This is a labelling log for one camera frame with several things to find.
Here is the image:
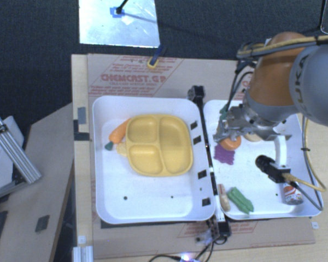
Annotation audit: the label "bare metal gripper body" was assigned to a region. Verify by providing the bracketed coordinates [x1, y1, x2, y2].
[221, 105, 282, 142]

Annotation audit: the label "orange doughnut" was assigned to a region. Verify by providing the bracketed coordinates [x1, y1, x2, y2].
[219, 136, 242, 151]

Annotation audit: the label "beige bread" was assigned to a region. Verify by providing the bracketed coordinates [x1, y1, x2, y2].
[244, 132, 262, 142]

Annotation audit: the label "thin black and white rod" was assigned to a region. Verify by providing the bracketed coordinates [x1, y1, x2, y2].
[196, 99, 224, 224]

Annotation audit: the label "purple grapes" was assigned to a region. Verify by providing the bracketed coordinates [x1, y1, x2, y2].
[213, 143, 236, 166]

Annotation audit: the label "white plastic tray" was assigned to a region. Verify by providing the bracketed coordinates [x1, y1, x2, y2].
[92, 95, 217, 225]
[203, 99, 325, 221]

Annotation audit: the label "yellow divided plate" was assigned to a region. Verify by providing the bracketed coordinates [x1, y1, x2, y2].
[125, 114, 194, 178]

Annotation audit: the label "sausage in bun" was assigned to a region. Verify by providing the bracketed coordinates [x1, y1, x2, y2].
[218, 183, 232, 212]

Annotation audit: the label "green bean pods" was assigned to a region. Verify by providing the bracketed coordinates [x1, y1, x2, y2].
[226, 187, 255, 215]

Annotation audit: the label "red and white can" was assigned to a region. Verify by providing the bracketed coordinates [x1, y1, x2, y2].
[282, 182, 304, 205]

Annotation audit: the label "beige biscuit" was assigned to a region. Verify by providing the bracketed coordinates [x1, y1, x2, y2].
[115, 142, 130, 158]

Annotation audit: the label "brown cardboard board red print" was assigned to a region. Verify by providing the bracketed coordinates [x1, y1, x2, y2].
[71, 53, 317, 260]

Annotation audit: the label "orange carrot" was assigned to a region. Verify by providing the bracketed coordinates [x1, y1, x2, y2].
[104, 118, 132, 151]

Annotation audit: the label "black cylinder on white bracket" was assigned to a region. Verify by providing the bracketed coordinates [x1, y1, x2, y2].
[255, 135, 292, 184]

